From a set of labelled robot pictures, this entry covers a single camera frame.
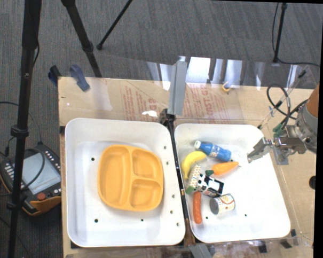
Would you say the white plastic tray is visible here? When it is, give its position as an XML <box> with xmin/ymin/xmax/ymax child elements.
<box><xmin>59</xmin><ymin>117</ymin><xmax>191</xmax><ymax>253</ymax></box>
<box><xmin>169</xmin><ymin>121</ymin><xmax>296</xmax><ymax>248</ymax></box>

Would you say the black stand pole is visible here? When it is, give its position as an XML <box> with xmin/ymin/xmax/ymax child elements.
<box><xmin>5</xmin><ymin>0</ymin><xmax>43</xmax><ymax>258</ymax></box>

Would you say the white orange honeycomb pattern bottle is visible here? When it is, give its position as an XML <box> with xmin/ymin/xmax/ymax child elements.
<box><xmin>184</xmin><ymin>164</ymin><xmax>203</xmax><ymax>196</ymax></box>

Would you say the black and white cow carton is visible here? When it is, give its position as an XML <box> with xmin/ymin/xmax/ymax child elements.
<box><xmin>196</xmin><ymin>174</ymin><xmax>225</xmax><ymax>199</ymax></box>

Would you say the brown cardboard board red print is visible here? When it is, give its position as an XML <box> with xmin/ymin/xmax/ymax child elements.
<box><xmin>50</xmin><ymin>75</ymin><xmax>320</xmax><ymax>258</ymax></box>

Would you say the black tripod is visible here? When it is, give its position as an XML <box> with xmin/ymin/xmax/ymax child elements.
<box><xmin>54</xmin><ymin>0</ymin><xmax>136</xmax><ymax>80</ymax></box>

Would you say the black block with thin wires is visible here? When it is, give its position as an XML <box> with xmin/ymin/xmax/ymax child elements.
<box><xmin>159</xmin><ymin>108</ymin><xmax>177</xmax><ymax>128</ymax></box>

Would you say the blue bottle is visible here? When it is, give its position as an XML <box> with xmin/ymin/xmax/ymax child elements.
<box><xmin>193</xmin><ymin>139</ymin><xmax>233</xmax><ymax>163</ymax></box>

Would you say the small white can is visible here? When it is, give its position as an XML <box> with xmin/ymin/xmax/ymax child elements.
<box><xmin>209</xmin><ymin>192</ymin><xmax>237</xmax><ymax>217</ymax></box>

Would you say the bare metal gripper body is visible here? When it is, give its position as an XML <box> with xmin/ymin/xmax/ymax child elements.
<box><xmin>273</xmin><ymin>111</ymin><xmax>319</xmax><ymax>157</ymax></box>

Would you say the orange carrot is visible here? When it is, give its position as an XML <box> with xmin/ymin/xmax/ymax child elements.
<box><xmin>204</xmin><ymin>159</ymin><xmax>240</xmax><ymax>179</ymax></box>

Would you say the thin black and white rod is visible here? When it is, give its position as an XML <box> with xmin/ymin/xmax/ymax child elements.
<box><xmin>162</xmin><ymin>122</ymin><xmax>201</xmax><ymax>246</ymax></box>

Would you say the orange sausage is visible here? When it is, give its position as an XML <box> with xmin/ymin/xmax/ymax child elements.
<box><xmin>191</xmin><ymin>191</ymin><xmax>204</xmax><ymax>225</ymax></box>

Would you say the orange divided plate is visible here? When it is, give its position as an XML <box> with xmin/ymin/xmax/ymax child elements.
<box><xmin>96</xmin><ymin>143</ymin><xmax>167</xmax><ymax>214</ymax></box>

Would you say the yellow banana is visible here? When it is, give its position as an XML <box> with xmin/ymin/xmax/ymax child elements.
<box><xmin>180</xmin><ymin>150</ymin><xmax>208</xmax><ymax>181</ymax></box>

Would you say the thin black stand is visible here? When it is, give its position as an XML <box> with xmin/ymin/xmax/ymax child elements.
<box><xmin>272</xmin><ymin>2</ymin><xmax>288</xmax><ymax>64</ymax></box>

